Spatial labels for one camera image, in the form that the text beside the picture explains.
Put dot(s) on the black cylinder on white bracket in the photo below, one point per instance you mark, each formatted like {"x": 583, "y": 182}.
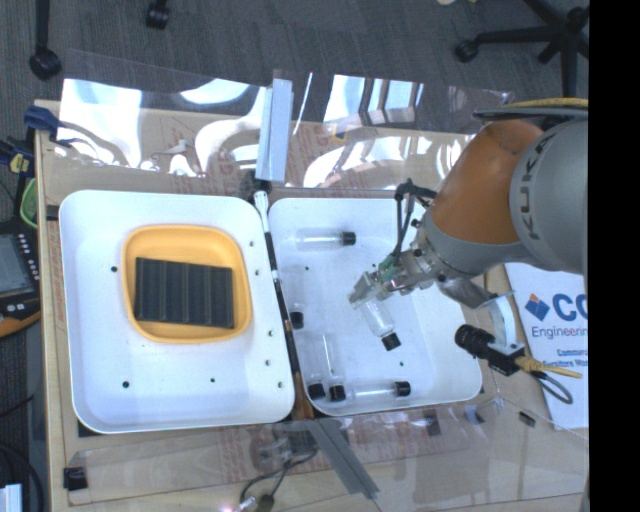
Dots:
{"x": 482, "y": 345}

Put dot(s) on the white plastic tray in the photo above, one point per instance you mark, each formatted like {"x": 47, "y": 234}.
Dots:
{"x": 440, "y": 360}
{"x": 100, "y": 390}

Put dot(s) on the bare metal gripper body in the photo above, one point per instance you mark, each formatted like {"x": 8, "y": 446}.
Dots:
{"x": 412, "y": 267}

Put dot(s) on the thin black and white rod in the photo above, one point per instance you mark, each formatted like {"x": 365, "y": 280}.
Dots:
{"x": 280, "y": 295}

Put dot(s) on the white sheet with blue print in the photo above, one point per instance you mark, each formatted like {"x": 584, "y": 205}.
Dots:
{"x": 555, "y": 390}

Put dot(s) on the black office chair base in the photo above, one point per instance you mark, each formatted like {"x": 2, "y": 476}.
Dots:
{"x": 560, "y": 35}

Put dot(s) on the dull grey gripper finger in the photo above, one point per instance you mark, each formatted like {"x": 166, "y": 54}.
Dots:
{"x": 360, "y": 291}

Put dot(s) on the brown cardboard board red print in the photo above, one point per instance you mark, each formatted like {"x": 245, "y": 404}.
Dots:
{"x": 400, "y": 465}

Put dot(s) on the black ribbed rack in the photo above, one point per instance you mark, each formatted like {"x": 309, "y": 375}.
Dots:
{"x": 185, "y": 292}

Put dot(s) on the clear bottle with black cap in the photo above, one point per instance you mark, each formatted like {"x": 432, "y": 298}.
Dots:
{"x": 385, "y": 389}
{"x": 381, "y": 320}
{"x": 336, "y": 385}
{"x": 297, "y": 312}
{"x": 322, "y": 238}
{"x": 315, "y": 370}

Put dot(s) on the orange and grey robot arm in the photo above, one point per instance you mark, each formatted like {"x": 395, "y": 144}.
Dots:
{"x": 480, "y": 200}

